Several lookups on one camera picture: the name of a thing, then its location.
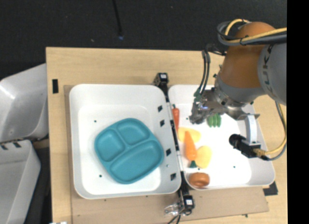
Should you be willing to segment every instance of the black floor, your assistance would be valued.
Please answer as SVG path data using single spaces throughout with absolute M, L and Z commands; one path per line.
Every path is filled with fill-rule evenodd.
M 287 0 L 0 0 L 0 79 L 45 62 L 47 46 L 202 50 L 216 26 L 244 18 L 287 26 Z M 44 162 L 45 185 L 49 165 Z M 50 218 L 50 194 L 30 209 Z M 35 223 L 33 216 L 28 223 Z

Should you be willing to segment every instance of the white object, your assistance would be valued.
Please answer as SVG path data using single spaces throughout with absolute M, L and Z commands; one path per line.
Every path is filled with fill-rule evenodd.
M 81 84 L 70 91 L 69 99 L 74 187 L 80 196 L 88 199 L 141 196 L 168 194 L 179 189 L 181 176 L 170 125 L 170 107 L 158 87 Z M 165 152 L 159 167 L 132 184 L 113 180 L 94 149 L 99 132 L 125 118 L 142 121 Z
M 0 224 L 23 224 L 41 164 L 29 140 L 0 147 Z
M 204 172 L 210 176 L 207 189 L 270 185 L 275 179 L 275 171 L 271 161 L 259 158 L 247 158 L 240 151 L 233 149 L 228 139 L 232 134 L 241 134 L 246 137 L 245 121 L 235 121 L 227 114 L 222 115 L 220 127 L 209 127 L 206 122 L 193 125 L 188 117 L 191 115 L 194 92 L 197 85 L 175 85 L 169 89 L 169 100 L 180 109 L 179 127 L 192 128 L 201 133 L 201 139 L 196 142 L 196 148 L 209 146 L 212 151 L 210 163 L 207 168 L 198 170 L 189 168 L 189 161 L 184 155 L 184 144 L 179 141 L 182 154 L 183 169 L 189 183 L 189 176 L 194 172 Z M 243 110 L 254 114 L 252 105 L 247 105 Z M 257 140 L 261 148 L 267 150 L 263 135 L 257 124 Z
M 46 64 L 0 81 L 0 141 L 48 134 Z

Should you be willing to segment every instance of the wooden board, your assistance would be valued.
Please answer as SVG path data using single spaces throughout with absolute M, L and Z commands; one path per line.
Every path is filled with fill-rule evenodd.
M 217 73 L 223 58 L 211 55 L 211 75 Z M 170 85 L 199 84 L 202 77 L 201 52 L 125 49 L 47 48 L 48 104 L 50 125 L 51 181 L 53 221 L 68 223 L 167 223 L 164 207 L 177 199 L 175 194 L 164 196 L 123 197 L 86 200 L 79 197 L 70 182 L 70 150 L 66 123 L 66 85 L 76 84 L 150 84 L 158 72 L 167 72 Z M 53 82 L 57 81 L 55 93 Z M 272 139 L 270 148 L 283 137 L 280 119 L 273 101 L 261 97 L 255 109 L 261 113 L 259 123 L 265 140 Z M 261 187 L 193 191 L 197 207 L 182 220 L 198 220 L 230 215 L 253 215 L 253 222 L 269 223 L 268 219 L 284 223 L 286 218 L 286 156 L 274 162 L 276 183 L 280 194 L 264 197 Z M 228 217 L 236 223 L 246 223 L 243 216 Z M 216 219 L 224 223 L 226 218 Z M 208 223 L 208 220 L 188 223 Z

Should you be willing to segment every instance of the blue divided tray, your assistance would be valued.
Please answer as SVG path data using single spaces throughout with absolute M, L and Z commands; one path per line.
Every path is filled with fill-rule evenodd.
M 134 118 L 123 119 L 101 131 L 94 146 L 108 173 L 123 184 L 144 178 L 164 159 L 158 139 Z

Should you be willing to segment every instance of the orange carrot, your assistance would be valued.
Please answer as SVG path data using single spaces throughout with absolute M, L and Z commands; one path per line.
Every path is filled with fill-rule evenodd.
M 184 134 L 185 156 L 188 160 L 194 161 L 197 158 L 197 149 L 189 131 Z
M 175 129 L 176 129 L 176 132 L 178 132 L 178 127 L 179 127 L 179 109 L 176 108 L 175 105 L 173 105 L 173 109 L 172 109 L 172 112 L 173 112 L 173 117 L 174 117 L 174 124 L 175 124 Z

